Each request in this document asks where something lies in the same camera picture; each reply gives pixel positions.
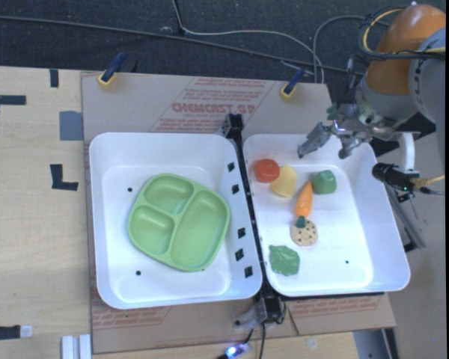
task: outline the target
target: cardboard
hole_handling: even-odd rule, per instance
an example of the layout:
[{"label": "cardboard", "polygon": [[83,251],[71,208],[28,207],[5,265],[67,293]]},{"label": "cardboard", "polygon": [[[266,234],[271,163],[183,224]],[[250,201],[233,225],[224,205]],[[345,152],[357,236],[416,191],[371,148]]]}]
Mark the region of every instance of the cardboard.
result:
[{"label": "cardboard", "polygon": [[[103,88],[98,75],[82,74],[94,353],[243,340],[248,331],[236,329],[233,318],[247,311],[252,299],[139,310],[112,309],[100,299],[94,277],[88,148],[104,132],[220,133],[228,113],[242,114],[243,140],[258,133],[304,135],[326,118],[331,105],[327,87],[300,83],[284,100],[279,91],[285,82],[119,73]],[[287,310],[284,323],[270,326],[267,337],[395,325],[387,295],[288,301]],[[260,334],[257,329],[253,339]]]}]

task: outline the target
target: red tomato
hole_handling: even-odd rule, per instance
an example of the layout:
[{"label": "red tomato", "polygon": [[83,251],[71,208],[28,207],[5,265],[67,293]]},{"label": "red tomato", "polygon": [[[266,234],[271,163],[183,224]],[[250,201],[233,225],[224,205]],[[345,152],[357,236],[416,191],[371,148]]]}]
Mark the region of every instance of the red tomato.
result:
[{"label": "red tomato", "polygon": [[279,177],[279,165],[274,159],[260,159],[254,164],[254,172],[259,182],[272,182]]}]

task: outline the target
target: wooden table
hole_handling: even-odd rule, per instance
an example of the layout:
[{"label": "wooden table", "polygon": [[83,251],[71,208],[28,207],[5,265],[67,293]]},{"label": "wooden table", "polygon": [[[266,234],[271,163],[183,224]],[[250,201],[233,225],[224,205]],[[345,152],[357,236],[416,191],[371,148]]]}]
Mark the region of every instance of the wooden table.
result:
[{"label": "wooden table", "polygon": [[[0,340],[0,358],[59,358],[62,336],[91,333],[83,141],[61,141],[59,113],[82,111],[80,72],[0,67],[0,326],[31,325],[32,337]],[[52,189],[50,165],[76,191]],[[358,358],[352,332],[267,339],[264,358]],[[252,343],[257,358],[260,341]],[[94,358],[217,358],[229,343]]]}]

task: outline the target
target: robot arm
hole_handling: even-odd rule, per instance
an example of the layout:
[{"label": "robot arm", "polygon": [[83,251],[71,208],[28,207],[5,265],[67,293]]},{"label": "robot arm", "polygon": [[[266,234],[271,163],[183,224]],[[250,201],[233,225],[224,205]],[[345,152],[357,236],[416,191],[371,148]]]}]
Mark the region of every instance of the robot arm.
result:
[{"label": "robot arm", "polygon": [[[376,51],[369,49],[367,35],[371,27],[396,12],[399,14]],[[445,25],[445,13],[425,4],[383,10],[367,18],[361,27],[359,46],[373,61],[356,88],[355,102],[333,105],[328,110],[332,124],[317,125],[298,148],[299,158],[322,146],[332,135],[341,140],[342,159],[373,138],[399,141],[403,158],[392,169],[409,173],[407,180],[416,179],[414,155],[409,153],[413,137],[398,127],[419,111],[436,125],[445,168]],[[387,177],[393,176],[389,169],[385,172]],[[375,177],[383,178],[379,172]]]}]

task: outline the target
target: orange carrot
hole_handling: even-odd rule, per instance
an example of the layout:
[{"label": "orange carrot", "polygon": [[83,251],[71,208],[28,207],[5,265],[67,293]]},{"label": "orange carrot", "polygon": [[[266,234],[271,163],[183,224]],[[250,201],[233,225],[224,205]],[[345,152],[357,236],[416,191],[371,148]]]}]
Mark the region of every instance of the orange carrot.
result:
[{"label": "orange carrot", "polygon": [[313,186],[311,180],[307,181],[301,193],[299,193],[298,200],[294,206],[294,212],[299,217],[308,217],[311,212],[311,205],[313,204]]}]

